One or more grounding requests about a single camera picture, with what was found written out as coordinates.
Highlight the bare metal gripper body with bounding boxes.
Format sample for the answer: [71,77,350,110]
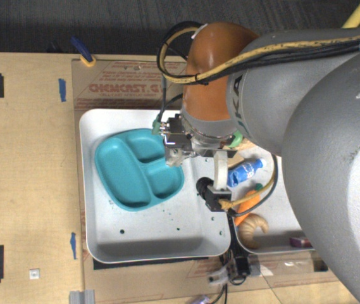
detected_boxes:
[161,113,239,159]

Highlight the teal divided plate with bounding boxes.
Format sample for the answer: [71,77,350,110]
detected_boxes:
[94,128,185,213]

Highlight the blue plastic bottle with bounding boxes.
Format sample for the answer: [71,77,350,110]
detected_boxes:
[227,158,268,188]

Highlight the tan toy bread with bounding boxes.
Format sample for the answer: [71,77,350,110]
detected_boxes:
[230,139,257,152]

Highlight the white plastic tray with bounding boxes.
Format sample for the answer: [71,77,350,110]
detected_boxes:
[78,108,233,265]
[230,142,316,255]

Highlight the brown cardboard board red print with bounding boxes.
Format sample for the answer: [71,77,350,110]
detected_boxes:
[71,54,340,304]

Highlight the orange carrot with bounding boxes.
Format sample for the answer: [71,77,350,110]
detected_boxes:
[233,183,264,227]

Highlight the thin black rod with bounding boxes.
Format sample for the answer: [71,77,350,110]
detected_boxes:
[228,212,236,257]

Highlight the tan croissant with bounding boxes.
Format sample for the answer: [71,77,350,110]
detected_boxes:
[237,213,270,250]

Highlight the maroon packet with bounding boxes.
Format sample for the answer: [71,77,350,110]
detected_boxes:
[289,236,313,248]

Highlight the black cylinder on white bracket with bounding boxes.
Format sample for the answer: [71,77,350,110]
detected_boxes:
[196,149,233,213]

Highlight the black block with thin wires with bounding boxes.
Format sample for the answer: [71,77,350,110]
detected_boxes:
[230,255,252,280]

